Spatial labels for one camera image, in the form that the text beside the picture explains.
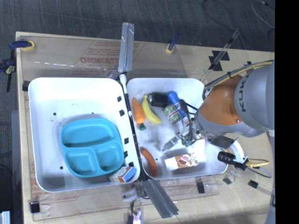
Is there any orange carrot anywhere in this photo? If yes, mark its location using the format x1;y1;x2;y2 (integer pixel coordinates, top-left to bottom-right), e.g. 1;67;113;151
132;97;147;131

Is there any blue and white bottle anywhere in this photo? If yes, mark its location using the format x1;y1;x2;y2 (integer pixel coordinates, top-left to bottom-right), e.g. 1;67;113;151
167;91;189;124

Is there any white carton with food print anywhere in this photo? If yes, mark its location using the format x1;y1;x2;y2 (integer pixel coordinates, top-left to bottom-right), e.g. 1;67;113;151
164;139;207;172

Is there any brown cardboard board red print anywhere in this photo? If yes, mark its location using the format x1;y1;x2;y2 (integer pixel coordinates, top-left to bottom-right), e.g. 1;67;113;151
20;35;221;221

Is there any black cylinder on white bracket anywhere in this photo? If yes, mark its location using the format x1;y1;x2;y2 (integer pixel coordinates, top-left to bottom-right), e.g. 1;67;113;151
217;140;249;171

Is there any black can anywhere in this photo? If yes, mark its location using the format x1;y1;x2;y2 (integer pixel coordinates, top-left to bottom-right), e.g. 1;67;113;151
147;92;170;108

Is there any white plastic tray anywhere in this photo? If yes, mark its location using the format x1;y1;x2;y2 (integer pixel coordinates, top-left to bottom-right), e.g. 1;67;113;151
28;77;141;193
126;77;228;181

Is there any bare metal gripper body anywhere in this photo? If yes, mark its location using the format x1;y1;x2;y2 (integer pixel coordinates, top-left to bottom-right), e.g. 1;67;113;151
172;125;202;147

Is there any green and white can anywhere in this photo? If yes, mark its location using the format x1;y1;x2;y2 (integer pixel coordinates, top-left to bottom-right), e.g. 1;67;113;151
163;104;183;125

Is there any red-brown sausage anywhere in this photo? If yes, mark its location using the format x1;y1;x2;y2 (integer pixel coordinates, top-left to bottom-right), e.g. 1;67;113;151
140;147;158;178

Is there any small white orange blue carton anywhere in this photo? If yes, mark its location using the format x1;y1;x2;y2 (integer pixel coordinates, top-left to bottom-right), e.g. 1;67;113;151
108;166;137;184

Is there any blue divided plate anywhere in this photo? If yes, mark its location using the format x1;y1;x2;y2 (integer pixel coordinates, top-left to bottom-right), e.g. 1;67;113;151
60;118;125;179

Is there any yellow banana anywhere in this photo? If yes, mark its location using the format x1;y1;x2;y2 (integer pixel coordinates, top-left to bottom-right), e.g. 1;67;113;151
141;94;162;125

